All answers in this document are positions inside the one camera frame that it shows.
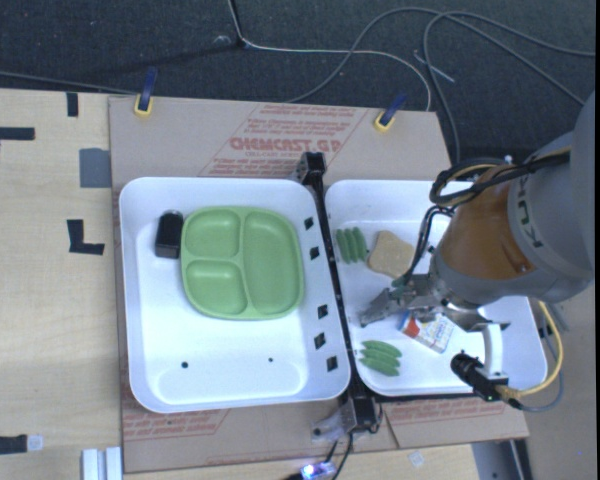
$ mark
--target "green plate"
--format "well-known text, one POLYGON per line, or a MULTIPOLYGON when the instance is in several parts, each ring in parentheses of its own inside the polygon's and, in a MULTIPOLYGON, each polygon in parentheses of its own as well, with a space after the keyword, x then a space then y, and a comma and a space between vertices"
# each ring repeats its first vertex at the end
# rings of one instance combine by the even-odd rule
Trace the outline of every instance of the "green plate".
POLYGON ((272 211, 217 206, 192 213, 182 228, 180 258, 187 298, 208 316, 278 318, 304 296, 296 231, 272 211))

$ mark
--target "green snap pea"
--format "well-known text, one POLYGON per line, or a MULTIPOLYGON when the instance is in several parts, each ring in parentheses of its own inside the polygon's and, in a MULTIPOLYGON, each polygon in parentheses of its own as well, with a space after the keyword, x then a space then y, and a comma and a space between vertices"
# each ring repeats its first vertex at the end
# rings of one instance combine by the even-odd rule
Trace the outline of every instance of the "green snap pea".
POLYGON ((361 352, 362 355, 367 359, 374 359, 376 361, 380 361, 381 363, 386 364, 387 366, 393 366, 394 368, 400 366, 400 361, 398 361, 395 358, 395 356, 382 352, 381 350, 365 348, 361 352))
POLYGON ((379 350, 393 357, 402 357, 402 352, 400 352, 400 350, 389 343, 385 343, 384 341, 367 340, 363 341, 362 344, 368 349, 379 350))
POLYGON ((349 246, 347 245, 347 239, 344 235, 344 231, 338 229, 336 231, 336 241, 338 242, 338 247, 340 248, 340 254, 342 255, 342 259, 345 263, 351 263, 351 256, 349 254, 349 246))
POLYGON ((356 253, 360 261, 364 261, 367 257, 367 242, 360 228, 353 228, 353 238, 356 243, 356 253))
POLYGON ((389 377, 397 377, 398 375, 400 375, 398 369, 395 366, 388 365, 387 363, 378 361, 377 359, 363 357, 362 359, 360 359, 360 362, 363 365, 371 368, 372 370, 383 373, 384 375, 388 375, 389 377))

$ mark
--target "black cable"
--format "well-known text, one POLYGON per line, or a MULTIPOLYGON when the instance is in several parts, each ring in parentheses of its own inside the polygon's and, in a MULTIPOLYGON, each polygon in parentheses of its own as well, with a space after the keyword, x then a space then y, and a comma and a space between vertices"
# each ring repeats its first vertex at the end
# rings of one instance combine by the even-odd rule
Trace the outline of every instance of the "black cable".
POLYGON ((467 189, 459 190, 452 194, 441 195, 440 191, 442 190, 442 188, 446 186, 449 180, 452 179, 456 173, 462 172, 464 170, 464 173, 467 175, 475 174, 479 172, 484 172, 488 167, 487 165, 484 165, 480 166, 479 168, 476 168, 475 171, 472 171, 470 167, 463 168, 463 165, 459 164, 458 166, 444 171, 440 173, 440 175, 438 175, 438 178, 436 179, 431 188, 429 199, 432 203, 437 204, 439 206, 448 206, 451 204, 453 204, 454 206, 458 206, 460 204, 464 204, 471 201, 489 187, 493 187, 495 185, 499 185, 501 183, 505 183, 516 178, 521 178, 522 176, 525 176, 527 174, 533 174, 539 169, 544 169, 545 167, 553 167, 564 164, 568 162, 569 159, 570 153, 568 151, 558 154, 549 154, 525 162, 521 165, 515 165, 503 169, 500 172, 496 173, 493 178, 486 181, 481 181, 479 183, 474 183, 467 189))
POLYGON ((382 404, 378 404, 378 417, 377 420, 378 422, 369 429, 369 434, 377 434, 378 431, 380 430, 380 427, 382 426, 382 420, 384 418, 384 408, 382 407, 382 404))
POLYGON ((336 448, 338 447, 339 442, 340 442, 340 440, 336 439, 336 441, 333 443, 331 450, 329 450, 329 453, 327 454, 327 456, 324 459, 325 462, 329 462, 333 458, 333 454, 336 451, 336 448))
POLYGON ((112 94, 137 94, 132 91, 125 91, 123 89, 115 89, 113 87, 106 87, 104 85, 86 84, 82 82, 73 82, 71 80, 59 80, 56 78, 47 78, 44 76, 25 75, 22 73, 12 73, 10 71, 0 71, 0 76, 7 78, 19 78, 21 80, 32 80, 34 82, 43 82, 45 84, 63 85, 66 87, 81 87, 83 89, 92 89, 96 91, 104 91, 112 94))
POLYGON ((342 456, 342 460, 340 461, 340 465, 336 471, 336 474, 331 477, 331 480, 336 480, 340 473, 342 472, 342 468, 344 467, 344 463, 347 461, 347 457, 351 454, 351 450, 353 449, 353 432, 349 432, 349 445, 347 446, 344 455, 342 456))
POLYGON ((431 226, 433 224, 433 218, 436 215, 444 215, 446 217, 453 217, 453 209, 444 208, 441 206, 432 206, 429 208, 420 224, 420 232, 418 234, 418 242, 416 243, 415 253, 413 255, 413 260, 411 261, 411 266, 409 269, 402 274, 399 278, 395 279, 392 282, 392 286, 396 287, 396 290, 392 292, 392 297, 398 299, 402 296, 404 289, 407 286, 407 283, 411 279, 413 272, 416 269, 416 266, 424 256, 424 253, 427 251, 427 245, 429 243, 429 235, 431 234, 431 226))

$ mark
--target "dark floor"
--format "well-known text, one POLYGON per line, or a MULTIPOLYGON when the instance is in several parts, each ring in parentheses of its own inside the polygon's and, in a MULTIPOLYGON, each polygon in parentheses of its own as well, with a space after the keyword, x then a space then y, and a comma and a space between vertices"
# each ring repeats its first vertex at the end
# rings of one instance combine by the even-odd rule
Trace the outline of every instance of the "dark floor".
MULTIPOLYGON (((581 106, 578 100, 595 88, 594 56, 539 46, 468 15, 435 19, 436 13, 462 11, 553 45, 594 52, 596 0, 235 4, 248 41, 309 50, 347 50, 376 16, 409 8, 378 21, 357 49, 390 53, 422 72, 452 158, 458 151, 450 115, 459 157, 511 154, 522 160, 570 130, 581 106), (523 55, 524 62, 476 31, 523 55), (448 112, 416 57, 424 56, 425 39, 431 64, 453 80, 436 77, 448 112), (531 64, 563 88, 549 83, 531 64)), ((147 68, 156 66, 158 95, 289 101, 321 83, 343 59, 343 54, 244 49, 236 46, 237 40, 227 0, 0 0, 0 71, 139 91, 147 68)), ((13 76, 0 76, 0 87, 80 89, 13 76)), ((400 92, 407 94, 406 109, 427 108, 426 86, 411 68, 386 56, 355 54, 323 90, 302 101, 384 107, 400 92)))

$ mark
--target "cardboard sheet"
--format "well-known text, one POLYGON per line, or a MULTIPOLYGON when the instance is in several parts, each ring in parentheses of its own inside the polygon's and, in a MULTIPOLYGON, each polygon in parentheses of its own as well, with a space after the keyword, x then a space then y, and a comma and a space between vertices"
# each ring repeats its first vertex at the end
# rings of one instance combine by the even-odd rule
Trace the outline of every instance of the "cardboard sheet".
MULTIPOLYGON (((325 154, 327 185, 431 180, 449 165, 436 115, 398 112, 380 133, 373 127, 379 109, 157 98, 151 115, 140 118, 133 103, 109 99, 125 471, 324 456, 330 444, 312 442, 311 423, 335 411, 336 400, 170 415, 135 401, 126 367, 118 196, 143 176, 293 177, 304 151, 325 154)), ((384 405, 380 432, 358 440, 355 452, 527 435, 522 413, 503 404, 470 398, 384 405)))

